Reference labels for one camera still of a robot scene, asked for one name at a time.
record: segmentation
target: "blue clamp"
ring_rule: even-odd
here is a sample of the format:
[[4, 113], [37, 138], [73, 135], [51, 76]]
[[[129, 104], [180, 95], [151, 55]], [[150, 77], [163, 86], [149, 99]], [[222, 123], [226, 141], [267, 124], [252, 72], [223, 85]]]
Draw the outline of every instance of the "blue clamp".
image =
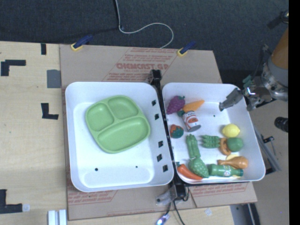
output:
[[192, 47], [194, 47], [195, 44], [196, 44], [195, 41], [191, 41], [188, 45], [186, 45], [185, 47], [179, 49], [179, 50], [177, 51], [177, 55], [180, 56], [180, 57], [183, 57], [184, 55], [187, 54], [188, 49], [191, 49]]
[[83, 38], [79, 39], [76, 43], [73, 43], [71, 45], [71, 48], [73, 51], [78, 51], [79, 49], [82, 49], [83, 45], [89, 43], [92, 39], [92, 35], [86, 35]]

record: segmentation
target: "cardboard sheet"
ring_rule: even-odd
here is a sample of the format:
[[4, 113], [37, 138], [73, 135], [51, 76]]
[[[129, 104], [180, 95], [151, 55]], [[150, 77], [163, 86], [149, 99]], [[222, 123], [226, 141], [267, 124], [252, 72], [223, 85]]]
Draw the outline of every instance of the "cardboard sheet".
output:
[[[126, 214], [165, 211], [155, 197], [168, 186], [84, 193], [72, 185], [69, 176], [68, 131], [66, 124], [66, 87], [73, 82], [143, 82], [152, 69], [159, 69], [161, 85], [171, 82], [221, 83], [212, 51], [190, 50], [178, 57], [175, 49], [84, 46], [74, 52], [70, 45], [60, 45], [63, 120], [67, 167], [68, 219], [100, 218]], [[204, 185], [190, 188], [191, 197], [178, 209], [204, 208], [257, 201], [251, 182]]]

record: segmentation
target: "green plate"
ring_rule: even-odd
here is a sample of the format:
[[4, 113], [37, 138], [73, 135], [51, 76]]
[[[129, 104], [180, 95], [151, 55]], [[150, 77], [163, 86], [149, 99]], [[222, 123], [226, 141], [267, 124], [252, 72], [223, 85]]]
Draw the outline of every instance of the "green plate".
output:
[[107, 153], [130, 149], [150, 135], [150, 125], [143, 112], [123, 95], [90, 106], [85, 121], [96, 143]]

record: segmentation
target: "yellow lemon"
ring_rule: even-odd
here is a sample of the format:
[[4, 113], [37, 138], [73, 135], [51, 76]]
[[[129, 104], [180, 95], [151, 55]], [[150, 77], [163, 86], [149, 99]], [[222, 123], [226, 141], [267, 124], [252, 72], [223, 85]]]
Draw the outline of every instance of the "yellow lemon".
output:
[[230, 123], [222, 129], [222, 133], [226, 137], [236, 137], [237, 135], [239, 135], [240, 129], [235, 124]]

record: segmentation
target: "gray carpet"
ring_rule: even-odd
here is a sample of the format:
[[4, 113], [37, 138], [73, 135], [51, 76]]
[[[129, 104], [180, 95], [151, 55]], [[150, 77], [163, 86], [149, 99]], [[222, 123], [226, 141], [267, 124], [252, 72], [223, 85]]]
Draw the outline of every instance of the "gray carpet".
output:
[[[165, 23], [174, 32], [167, 48], [194, 40], [213, 50], [223, 82], [240, 85], [258, 62], [263, 44], [276, 47], [287, 24], [268, 23], [289, 0], [117, 0], [124, 31]], [[93, 34], [91, 45], [162, 47], [171, 39], [162, 25], [125, 35], [118, 31], [113, 0], [0, 0], [0, 40], [73, 43]]]

